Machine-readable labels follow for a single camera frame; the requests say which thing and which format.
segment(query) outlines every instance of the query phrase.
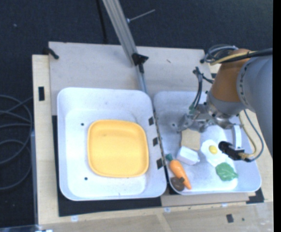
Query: toy sink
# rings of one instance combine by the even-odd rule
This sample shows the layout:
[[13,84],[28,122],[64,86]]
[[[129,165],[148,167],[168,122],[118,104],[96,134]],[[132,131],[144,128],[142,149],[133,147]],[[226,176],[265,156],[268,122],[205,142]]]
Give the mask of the toy sink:
[[[176,125],[188,111],[195,95],[196,92],[163,91],[157,93],[152,102],[146,93],[139,90],[62,89],[57,98],[61,192],[66,198],[75,201],[161,196],[167,186],[164,166],[168,178],[174,176],[164,155],[170,153],[176,157],[181,141],[181,133],[177,133]],[[204,93],[200,102],[205,100]],[[235,117],[232,122],[238,124],[237,120]],[[101,139],[106,134],[126,140],[116,143],[117,139],[112,138],[106,142]],[[243,129],[239,136],[242,147],[249,153],[251,147]],[[201,133],[200,144],[232,140],[232,130],[209,126]],[[113,144],[118,145],[112,147],[116,152],[107,146]],[[193,166],[182,163],[192,190],[185,188],[177,193],[253,192],[261,185],[255,162],[227,159],[238,178],[223,182],[201,152],[199,157],[199,163]],[[120,159],[123,162],[135,162],[135,165],[115,165]]]

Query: yellow plate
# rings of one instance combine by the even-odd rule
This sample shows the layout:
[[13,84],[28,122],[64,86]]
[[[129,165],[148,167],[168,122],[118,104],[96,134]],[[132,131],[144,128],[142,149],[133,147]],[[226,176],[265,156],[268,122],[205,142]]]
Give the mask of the yellow plate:
[[130,121],[97,120],[88,130],[88,160],[102,176],[140,176],[149,167],[146,133]]

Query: fried egg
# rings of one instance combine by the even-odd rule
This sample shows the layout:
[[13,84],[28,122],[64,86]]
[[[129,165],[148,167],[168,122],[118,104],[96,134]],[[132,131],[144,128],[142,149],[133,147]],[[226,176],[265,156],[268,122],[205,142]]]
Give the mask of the fried egg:
[[227,155],[219,150],[218,144],[211,139],[204,141],[200,150],[205,155],[206,160],[214,167],[225,162],[227,158]]

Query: egg yolk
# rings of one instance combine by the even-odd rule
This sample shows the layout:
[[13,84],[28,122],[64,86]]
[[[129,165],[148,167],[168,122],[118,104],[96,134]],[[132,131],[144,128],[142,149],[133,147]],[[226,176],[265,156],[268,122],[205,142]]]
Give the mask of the egg yolk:
[[214,145],[209,146],[209,151],[214,155],[218,153],[218,149]]

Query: toy vegetable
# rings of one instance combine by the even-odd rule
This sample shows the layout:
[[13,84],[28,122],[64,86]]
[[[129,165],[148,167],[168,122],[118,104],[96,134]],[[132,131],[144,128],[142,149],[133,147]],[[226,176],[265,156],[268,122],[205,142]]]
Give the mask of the toy vegetable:
[[180,161],[173,159],[171,154],[166,155],[166,159],[169,160],[169,168],[170,170],[174,173],[174,175],[178,178],[181,179],[183,178],[183,184],[185,187],[189,190],[192,189],[192,186],[190,184],[190,181],[184,171],[183,166],[181,165]]

